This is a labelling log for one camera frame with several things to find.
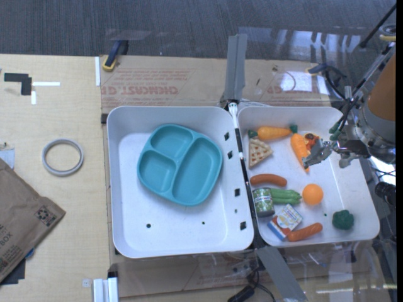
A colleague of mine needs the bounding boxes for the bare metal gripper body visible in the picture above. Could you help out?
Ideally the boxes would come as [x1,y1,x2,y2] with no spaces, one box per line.
[331,127,397,164]

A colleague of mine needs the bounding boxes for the pizza slice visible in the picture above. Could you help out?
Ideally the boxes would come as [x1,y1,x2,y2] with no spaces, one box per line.
[302,133,322,152]

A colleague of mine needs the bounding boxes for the orange carrot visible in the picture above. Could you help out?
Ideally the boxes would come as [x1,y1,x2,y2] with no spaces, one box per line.
[247,124,298,141]
[290,133,311,173]

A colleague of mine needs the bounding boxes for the orange ball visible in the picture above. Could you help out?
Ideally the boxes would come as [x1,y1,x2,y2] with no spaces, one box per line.
[302,183,324,206]

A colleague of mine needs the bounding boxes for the white plastic tray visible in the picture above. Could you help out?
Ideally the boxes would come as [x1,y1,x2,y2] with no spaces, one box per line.
[236,106,381,248]
[106,105,255,259]

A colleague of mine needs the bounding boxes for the green pea pods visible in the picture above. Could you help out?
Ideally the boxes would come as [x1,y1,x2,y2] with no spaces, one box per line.
[269,187,302,205]

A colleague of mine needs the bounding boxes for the brown sausage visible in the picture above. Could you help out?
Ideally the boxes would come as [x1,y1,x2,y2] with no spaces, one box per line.
[249,173,288,188]

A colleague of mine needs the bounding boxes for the lattice pie slice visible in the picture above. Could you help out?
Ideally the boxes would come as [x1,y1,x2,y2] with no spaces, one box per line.
[248,137,274,169]

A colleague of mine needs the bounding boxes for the green can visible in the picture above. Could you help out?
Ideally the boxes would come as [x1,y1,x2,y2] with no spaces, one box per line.
[252,187,276,218]

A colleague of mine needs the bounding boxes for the green broccoli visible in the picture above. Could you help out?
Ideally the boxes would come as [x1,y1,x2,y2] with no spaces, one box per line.
[331,210,355,231]

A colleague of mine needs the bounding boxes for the white and orange carton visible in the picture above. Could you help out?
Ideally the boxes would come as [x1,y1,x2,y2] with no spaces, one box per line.
[267,203,304,241]

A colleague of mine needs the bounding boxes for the orange bread roll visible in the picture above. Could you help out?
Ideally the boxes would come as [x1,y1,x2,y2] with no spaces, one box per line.
[287,222,324,242]

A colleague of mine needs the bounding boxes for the blue divided plate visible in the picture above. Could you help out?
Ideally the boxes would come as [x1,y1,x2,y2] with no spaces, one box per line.
[136,123,224,207]

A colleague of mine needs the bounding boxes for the brown cardboard board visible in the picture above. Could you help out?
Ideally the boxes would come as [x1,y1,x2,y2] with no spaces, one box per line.
[99,54,378,298]

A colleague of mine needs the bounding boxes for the brown padded envelope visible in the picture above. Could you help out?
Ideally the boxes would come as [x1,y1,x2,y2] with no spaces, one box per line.
[0,157,67,284]

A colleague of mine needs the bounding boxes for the black cylinder on white bracket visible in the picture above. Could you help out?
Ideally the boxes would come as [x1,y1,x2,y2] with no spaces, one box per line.
[373,181,397,206]

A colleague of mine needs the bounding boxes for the black block with wires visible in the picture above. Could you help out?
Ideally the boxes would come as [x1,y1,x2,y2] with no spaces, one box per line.
[227,284,256,302]

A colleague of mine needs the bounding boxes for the white tape ring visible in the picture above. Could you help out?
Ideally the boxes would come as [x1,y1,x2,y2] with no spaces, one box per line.
[42,138,84,177]

